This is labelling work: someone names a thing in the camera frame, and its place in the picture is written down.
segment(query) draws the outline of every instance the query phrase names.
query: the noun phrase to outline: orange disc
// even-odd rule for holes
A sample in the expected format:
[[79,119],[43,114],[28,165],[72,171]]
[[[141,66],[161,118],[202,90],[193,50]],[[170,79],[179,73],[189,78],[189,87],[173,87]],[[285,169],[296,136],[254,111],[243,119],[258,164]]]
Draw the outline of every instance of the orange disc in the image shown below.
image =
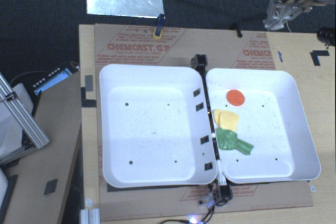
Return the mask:
[[231,105],[240,106],[244,104],[245,97],[244,95],[238,90],[230,90],[226,94],[226,99]]

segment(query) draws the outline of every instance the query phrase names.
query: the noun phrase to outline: black carpet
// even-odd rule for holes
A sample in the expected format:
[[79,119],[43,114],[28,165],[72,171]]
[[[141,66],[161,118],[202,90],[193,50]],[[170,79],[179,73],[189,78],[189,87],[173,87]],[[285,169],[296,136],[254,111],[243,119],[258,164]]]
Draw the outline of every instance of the black carpet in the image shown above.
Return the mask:
[[[264,30],[268,0],[163,0],[166,26]],[[33,70],[50,70],[78,61],[78,25],[93,23],[153,25],[153,19],[93,16],[86,0],[0,0],[0,72],[11,80]],[[315,7],[290,22],[296,32],[335,26],[335,6]]]

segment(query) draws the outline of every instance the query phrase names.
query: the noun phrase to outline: yellow object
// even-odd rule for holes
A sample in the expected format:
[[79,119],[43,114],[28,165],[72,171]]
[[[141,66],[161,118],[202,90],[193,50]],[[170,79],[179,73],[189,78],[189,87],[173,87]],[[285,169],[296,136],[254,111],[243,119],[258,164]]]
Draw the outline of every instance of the yellow object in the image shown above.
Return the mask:
[[237,132],[238,114],[227,110],[216,109],[214,110],[213,116],[215,122],[221,129]]
[[163,29],[161,29],[159,36],[156,36],[155,32],[156,32],[156,27],[155,27],[154,32],[153,32],[153,38],[156,39],[156,40],[160,40],[161,37],[162,37]]

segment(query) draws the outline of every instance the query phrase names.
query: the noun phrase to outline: green object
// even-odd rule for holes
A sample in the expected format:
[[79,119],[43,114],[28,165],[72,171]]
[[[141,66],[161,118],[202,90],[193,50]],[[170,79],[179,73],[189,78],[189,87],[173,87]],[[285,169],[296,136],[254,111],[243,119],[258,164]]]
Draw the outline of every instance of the green object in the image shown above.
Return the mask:
[[253,145],[237,138],[237,133],[226,129],[217,129],[217,144],[221,150],[237,149],[245,155],[250,155]]
[[221,150],[234,150],[237,144],[237,134],[234,131],[218,128],[217,144]]
[[252,148],[253,145],[250,143],[237,139],[236,149],[238,149],[240,152],[244,153],[245,155],[250,155]]

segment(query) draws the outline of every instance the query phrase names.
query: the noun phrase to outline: blue clamp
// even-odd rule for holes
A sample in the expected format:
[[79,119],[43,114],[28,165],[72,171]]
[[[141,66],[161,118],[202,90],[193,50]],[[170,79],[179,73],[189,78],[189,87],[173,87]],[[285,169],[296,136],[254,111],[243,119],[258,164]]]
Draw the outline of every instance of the blue clamp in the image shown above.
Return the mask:
[[164,14],[160,14],[158,16],[158,18],[156,19],[156,27],[154,29],[154,33],[153,33],[153,38],[154,39],[161,39],[162,37],[162,32],[163,32],[163,20],[164,20]]

